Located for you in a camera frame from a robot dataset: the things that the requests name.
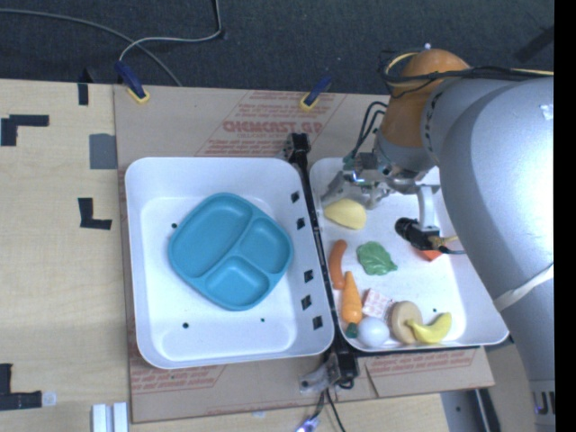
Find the blue clamp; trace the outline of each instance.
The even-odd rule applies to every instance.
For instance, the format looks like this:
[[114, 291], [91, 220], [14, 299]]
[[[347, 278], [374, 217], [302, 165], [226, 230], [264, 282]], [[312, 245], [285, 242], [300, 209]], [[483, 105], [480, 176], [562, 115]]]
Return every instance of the blue clamp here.
[[324, 76], [313, 88], [300, 100], [300, 108], [306, 112], [311, 111], [318, 100], [320, 99], [320, 93], [328, 91], [332, 85], [332, 77]]
[[126, 64], [118, 60], [114, 63], [114, 70], [122, 77], [122, 80], [128, 86], [128, 93], [137, 102], [143, 104], [150, 98], [150, 94], [142, 87], [142, 83], [136, 74]]

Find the cardboard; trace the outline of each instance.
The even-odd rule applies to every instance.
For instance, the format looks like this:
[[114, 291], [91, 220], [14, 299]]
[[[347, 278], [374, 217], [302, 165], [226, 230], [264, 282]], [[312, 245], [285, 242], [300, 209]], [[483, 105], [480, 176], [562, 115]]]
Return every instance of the cardboard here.
[[[298, 92], [149, 86], [150, 99], [144, 104], [136, 103], [124, 86], [116, 85], [113, 92], [132, 421], [314, 405], [317, 394], [302, 394], [299, 377], [315, 370], [321, 355], [178, 370], [157, 369], [142, 359], [134, 336], [124, 174], [131, 162], [144, 157], [277, 156], [291, 132], [309, 135], [311, 166], [321, 158], [347, 154], [367, 107], [386, 98], [323, 94], [311, 112], [304, 112], [298, 107], [304, 93]], [[372, 146], [372, 139], [364, 146]], [[338, 401], [494, 384], [482, 347], [363, 356], [358, 363], [361, 374], [354, 388], [337, 390]]]

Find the orange carrot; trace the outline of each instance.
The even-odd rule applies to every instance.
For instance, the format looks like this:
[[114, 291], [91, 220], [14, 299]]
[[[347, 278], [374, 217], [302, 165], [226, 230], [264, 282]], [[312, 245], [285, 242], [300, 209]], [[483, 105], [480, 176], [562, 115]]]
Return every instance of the orange carrot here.
[[362, 298], [356, 280], [352, 272], [346, 271], [344, 274], [344, 290], [342, 291], [341, 315], [342, 320], [348, 324], [346, 335], [349, 338], [356, 338], [358, 335], [358, 323], [362, 320]]
[[342, 256], [346, 251], [348, 244], [344, 240], [337, 240], [330, 251], [328, 258], [328, 271], [332, 279], [332, 286], [335, 290], [344, 289], [344, 276], [342, 275]]

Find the white ball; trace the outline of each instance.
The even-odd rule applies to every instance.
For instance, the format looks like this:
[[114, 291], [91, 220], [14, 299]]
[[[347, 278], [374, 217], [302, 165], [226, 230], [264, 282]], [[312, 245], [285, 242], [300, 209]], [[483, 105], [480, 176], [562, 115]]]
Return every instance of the white ball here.
[[358, 324], [358, 340], [368, 347], [379, 347], [390, 337], [390, 330], [382, 319], [364, 317]]

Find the yellow banana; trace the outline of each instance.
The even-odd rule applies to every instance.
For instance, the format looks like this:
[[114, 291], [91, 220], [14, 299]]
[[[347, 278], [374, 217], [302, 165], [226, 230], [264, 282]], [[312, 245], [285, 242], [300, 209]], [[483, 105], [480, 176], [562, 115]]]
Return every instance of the yellow banana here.
[[412, 328], [417, 341], [426, 344], [435, 344], [444, 339], [448, 331], [450, 331], [452, 327], [452, 314], [450, 312], [443, 313], [430, 325], [422, 325], [414, 319], [407, 320], [406, 325]]

